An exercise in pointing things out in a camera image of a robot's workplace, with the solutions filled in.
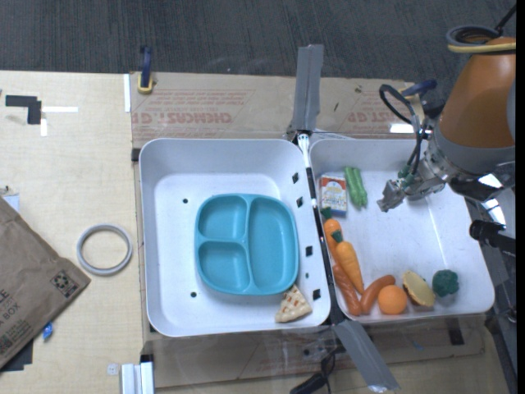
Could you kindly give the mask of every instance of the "zip tie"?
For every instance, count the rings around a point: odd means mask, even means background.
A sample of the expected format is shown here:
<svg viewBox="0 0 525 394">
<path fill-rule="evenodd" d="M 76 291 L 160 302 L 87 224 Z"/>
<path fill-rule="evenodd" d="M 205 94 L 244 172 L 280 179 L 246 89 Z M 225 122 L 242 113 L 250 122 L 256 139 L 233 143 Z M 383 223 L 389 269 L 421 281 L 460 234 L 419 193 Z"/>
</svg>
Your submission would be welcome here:
<svg viewBox="0 0 525 394">
<path fill-rule="evenodd" d="M 89 264 L 86 259 L 84 258 L 84 254 L 82 253 L 82 249 L 84 247 L 84 243 L 86 240 L 92 236 L 95 232 L 100 231 L 111 231 L 115 232 L 117 235 L 121 236 L 122 239 L 125 241 L 127 245 L 127 253 L 125 258 L 116 266 L 110 267 L 110 268 L 99 268 L 94 267 L 93 265 Z M 131 238 L 128 235 L 128 233 L 122 229 L 121 227 L 117 225 L 112 225 L 111 223 L 100 223 L 98 225 L 95 225 L 93 227 L 90 227 L 84 231 L 84 233 L 80 236 L 80 239 L 76 243 L 76 256 L 79 259 L 80 265 L 85 268 L 88 272 L 92 274 L 97 274 L 99 276 L 111 276 L 112 274 L 115 274 L 117 272 L 120 272 L 131 260 L 131 255 L 133 254 L 133 243 L 131 242 Z"/>
</svg>

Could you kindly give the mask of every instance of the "wooden table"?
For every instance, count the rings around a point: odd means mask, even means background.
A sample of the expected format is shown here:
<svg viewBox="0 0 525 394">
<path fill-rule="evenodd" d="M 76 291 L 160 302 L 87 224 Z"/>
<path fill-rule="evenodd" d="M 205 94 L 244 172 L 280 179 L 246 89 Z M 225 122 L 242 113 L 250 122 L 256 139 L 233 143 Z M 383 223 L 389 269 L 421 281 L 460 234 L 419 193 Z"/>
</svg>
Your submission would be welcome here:
<svg viewBox="0 0 525 394">
<path fill-rule="evenodd" d="M 20 194 L 20 213 L 29 225 L 75 263 L 81 233 L 101 222 L 124 227 L 138 251 L 124 79 L 123 75 L 0 72 L 0 182 Z M 78 112 L 47 113 L 47 136 L 41 136 L 40 126 L 26 123 L 25 108 L 5 106 L 6 94 L 37 96 L 44 107 L 73 107 Z M 101 267 L 117 263 L 124 251 L 118 237 L 105 233 L 90 238 L 84 250 Z M 45 342 L 35 338 L 33 363 L 23 371 L 0 373 L 1 393 L 119 392 L 119 378 L 108 370 L 112 365 L 137 364 L 143 347 L 138 257 L 134 255 L 112 277 L 91 278 L 87 290 L 53 321 L 51 338 Z M 479 331 L 485 347 L 478 355 L 393 364 L 390 369 L 404 392 L 506 392 L 491 336 L 482 325 Z M 307 377 L 162 392 L 288 392 Z M 370 392 L 356 369 L 340 371 L 332 379 L 333 392 Z"/>
</svg>

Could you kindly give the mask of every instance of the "toy orange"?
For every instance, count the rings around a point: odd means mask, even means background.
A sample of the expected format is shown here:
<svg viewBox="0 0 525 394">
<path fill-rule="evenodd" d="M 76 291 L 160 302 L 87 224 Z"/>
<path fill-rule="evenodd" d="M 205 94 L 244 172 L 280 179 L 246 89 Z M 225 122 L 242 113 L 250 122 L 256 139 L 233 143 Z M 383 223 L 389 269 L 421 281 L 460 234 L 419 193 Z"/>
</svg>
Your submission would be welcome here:
<svg viewBox="0 0 525 394">
<path fill-rule="evenodd" d="M 377 306 L 383 314 L 397 315 L 404 312 L 409 297 L 405 291 L 396 285 L 388 285 L 379 291 Z"/>
</svg>

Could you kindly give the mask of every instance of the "blue divided plate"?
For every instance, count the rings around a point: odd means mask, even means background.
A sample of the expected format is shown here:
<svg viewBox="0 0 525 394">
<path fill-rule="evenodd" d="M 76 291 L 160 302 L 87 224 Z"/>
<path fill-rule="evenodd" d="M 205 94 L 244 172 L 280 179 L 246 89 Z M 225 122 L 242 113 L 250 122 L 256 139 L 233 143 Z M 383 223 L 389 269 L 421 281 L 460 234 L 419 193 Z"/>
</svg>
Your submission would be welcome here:
<svg viewBox="0 0 525 394">
<path fill-rule="evenodd" d="M 283 292 L 299 271 L 294 216 L 265 195 L 215 195 L 197 212 L 195 256 L 200 277 L 216 291 Z"/>
</svg>

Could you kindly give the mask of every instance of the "brown paper bag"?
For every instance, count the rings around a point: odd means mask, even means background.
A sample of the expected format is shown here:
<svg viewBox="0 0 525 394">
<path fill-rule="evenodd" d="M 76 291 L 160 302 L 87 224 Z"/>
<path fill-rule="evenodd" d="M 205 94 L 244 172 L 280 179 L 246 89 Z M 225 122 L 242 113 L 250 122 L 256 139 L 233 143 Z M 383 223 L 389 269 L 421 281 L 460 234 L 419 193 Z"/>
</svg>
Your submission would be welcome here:
<svg viewBox="0 0 525 394">
<path fill-rule="evenodd" d="M 0 197 L 0 369 L 89 282 Z"/>
</svg>

